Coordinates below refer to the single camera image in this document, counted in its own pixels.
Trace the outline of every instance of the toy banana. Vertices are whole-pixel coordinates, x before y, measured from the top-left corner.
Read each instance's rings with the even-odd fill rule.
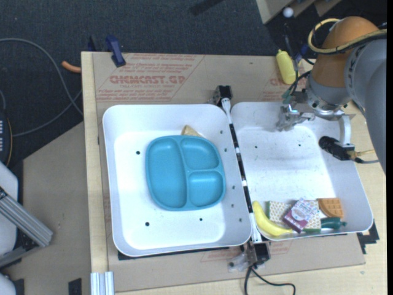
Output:
[[[282,234],[290,234],[293,232],[292,229],[286,229],[285,227],[277,225],[271,221],[258,201],[254,201],[252,203],[252,209],[254,210],[255,220],[257,221],[258,227],[264,232],[272,236],[280,236]]]

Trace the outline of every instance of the blue plate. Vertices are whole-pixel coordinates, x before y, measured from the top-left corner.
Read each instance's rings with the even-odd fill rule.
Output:
[[[150,194],[162,208],[199,210],[219,203],[225,195],[225,176],[217,148],[198,136],[163,136],[146,151]]]

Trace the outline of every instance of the waffle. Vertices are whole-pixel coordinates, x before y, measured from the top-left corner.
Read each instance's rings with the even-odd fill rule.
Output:
[[[319,198],[319,208],[331,218],[342,218],[344,216],[343,208],[339,198]]]

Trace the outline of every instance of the blue clamp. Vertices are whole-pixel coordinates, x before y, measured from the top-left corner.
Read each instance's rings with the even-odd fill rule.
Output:
[[[126,62],[122,56],[122,52],[120,51],[119,41],[117,38],[113,35],[108,35],[106,36],[105,41],[109,50],[113,53],[112,60],[116,67],[124,66]]]

